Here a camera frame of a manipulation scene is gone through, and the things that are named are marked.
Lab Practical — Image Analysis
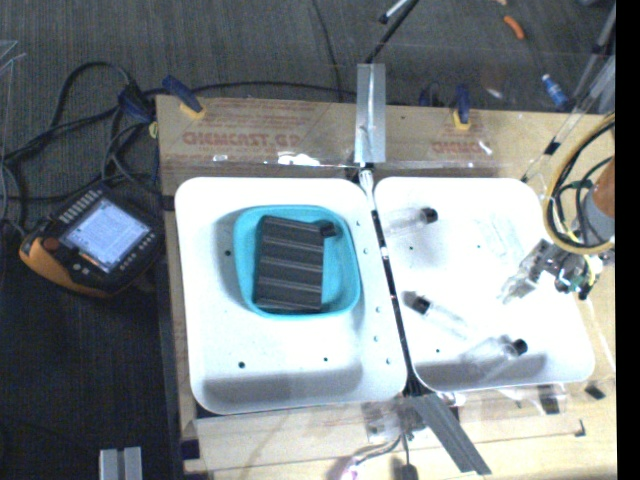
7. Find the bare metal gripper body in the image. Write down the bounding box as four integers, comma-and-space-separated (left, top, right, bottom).
529, 239, 592, 292

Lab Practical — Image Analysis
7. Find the white plastic tray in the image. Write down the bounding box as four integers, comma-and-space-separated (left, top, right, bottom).
173, 175, 409, 416
373, 175, 598, 395

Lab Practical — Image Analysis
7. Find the clear plastic bottle black cap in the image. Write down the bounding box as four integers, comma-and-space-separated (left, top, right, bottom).
383, 207, 440, 238
401, 290, 470, 340
460, 337, 530, 370

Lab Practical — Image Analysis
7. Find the thin black and white rod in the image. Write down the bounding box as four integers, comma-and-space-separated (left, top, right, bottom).
357, 166, 419, 397

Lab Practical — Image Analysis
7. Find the blue bottle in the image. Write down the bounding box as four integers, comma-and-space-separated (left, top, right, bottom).
541, 73, 570, 110

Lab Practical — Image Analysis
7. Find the blue plate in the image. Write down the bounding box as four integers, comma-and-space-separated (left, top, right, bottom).
232, 204, 363, 318

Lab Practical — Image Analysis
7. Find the brown cardboard board red print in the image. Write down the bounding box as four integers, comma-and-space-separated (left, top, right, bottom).
154, 94, 617, 480

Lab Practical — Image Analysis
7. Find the dark grey ribbed packet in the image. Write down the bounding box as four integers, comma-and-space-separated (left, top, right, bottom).
251, 214, 338, 314

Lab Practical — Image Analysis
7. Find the orange carrot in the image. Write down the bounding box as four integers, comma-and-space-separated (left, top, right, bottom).
502, 14, 527, 41

